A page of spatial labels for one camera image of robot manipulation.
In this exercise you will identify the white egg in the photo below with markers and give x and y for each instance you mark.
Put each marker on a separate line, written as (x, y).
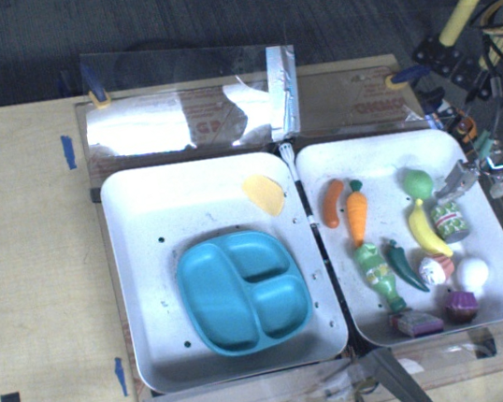
(472, 274)

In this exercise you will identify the yellow banana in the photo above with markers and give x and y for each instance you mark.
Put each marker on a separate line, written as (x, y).
(424, 231)

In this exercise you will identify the green and white can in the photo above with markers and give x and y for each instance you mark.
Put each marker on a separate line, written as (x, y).
(450, 223)

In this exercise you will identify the white and pink toy food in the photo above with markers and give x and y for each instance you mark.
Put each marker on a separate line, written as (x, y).
(433, 270)

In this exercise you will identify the dark green pepper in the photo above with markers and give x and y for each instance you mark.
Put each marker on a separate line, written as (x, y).
(403, 266)

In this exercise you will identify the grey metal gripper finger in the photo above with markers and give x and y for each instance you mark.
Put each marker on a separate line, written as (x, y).
(445, 194)
(462, 173)

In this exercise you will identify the white plastic tray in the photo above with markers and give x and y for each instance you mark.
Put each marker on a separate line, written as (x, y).
(148, 268)
(494, 270)

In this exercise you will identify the orange sausage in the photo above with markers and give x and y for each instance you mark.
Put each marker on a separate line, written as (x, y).
(331, 204)

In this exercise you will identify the orange carrot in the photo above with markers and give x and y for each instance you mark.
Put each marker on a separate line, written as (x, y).
(358, 218)

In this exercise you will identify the purple and pink carton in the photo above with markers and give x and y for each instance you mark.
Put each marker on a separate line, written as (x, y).
(417, 323)

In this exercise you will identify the green plastic bottle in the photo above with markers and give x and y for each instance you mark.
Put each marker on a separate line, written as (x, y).
(376, 272)

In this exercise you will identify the green apple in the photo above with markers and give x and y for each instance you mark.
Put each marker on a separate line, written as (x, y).
(418, 184)

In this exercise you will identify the blue divided plate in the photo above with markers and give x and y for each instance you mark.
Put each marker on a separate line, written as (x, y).
(219, 295)

